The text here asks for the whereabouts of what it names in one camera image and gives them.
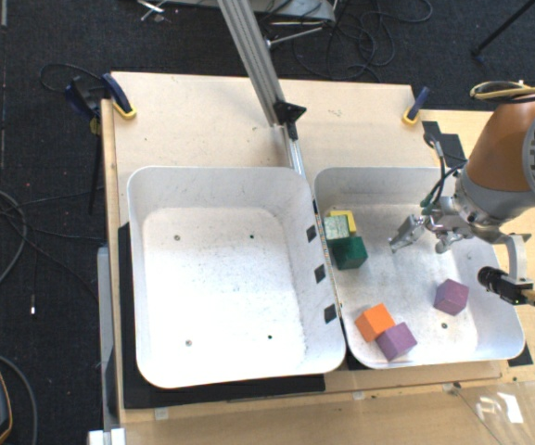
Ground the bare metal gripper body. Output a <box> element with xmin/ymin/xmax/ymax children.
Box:
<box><xmin>426</xmin><ymin>195</ymin><xmax>510</xmax><ymax>246</ymax></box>

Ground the white plastic tray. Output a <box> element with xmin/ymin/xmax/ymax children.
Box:
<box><xmin>126</xmin><ymin>165</ymin><xmax>348</xmax><ymax>390</ymax></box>
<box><xmin>312</xmin><ymin>166</ymin><xmax>527</xmax><ymax>371</ymax></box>

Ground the purple cube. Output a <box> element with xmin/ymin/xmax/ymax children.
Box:
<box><xmin>432</xmin><ymin>278</ymin><xmax>471</xmax><ymax>317</ymax></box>
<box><xmin>376</xmin><ymin>321</ymin><xmax>419</xmax><ymax>362</ymax></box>

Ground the dark green cube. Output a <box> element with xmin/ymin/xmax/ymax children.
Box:
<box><xmin>328</xmin><ymin>235</ymin><xmax>370</xmax><ymax>272</ymax></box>

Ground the yellow cube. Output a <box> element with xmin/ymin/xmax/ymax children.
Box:
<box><xmin>329</xmin><ymin>209</ymin><xmax>358</xmax><ymax>236</ymax></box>

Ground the pale green cube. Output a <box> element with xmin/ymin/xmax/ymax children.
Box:
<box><xmin>323</xmin><ymin>214</ymin><xmax>353</xmax><ymax>242</ymax></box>

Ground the orange cube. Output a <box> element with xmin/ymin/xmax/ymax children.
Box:
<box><xmin>353</xmin><ymin>302</ymin><xmax>397</xmax><ymax>344</ymax></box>

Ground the pale wood board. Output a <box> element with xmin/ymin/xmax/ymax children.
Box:
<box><xmin>101</xmin><ymin>70</ymin><xmax>504</xmax><ymax>426</ymax></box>

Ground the black cylinder on white bracket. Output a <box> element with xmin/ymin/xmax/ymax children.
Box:
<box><xmin>477</xmin><ymin>232</ymin><xmax>535</xmax><ymax>312</ymax></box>

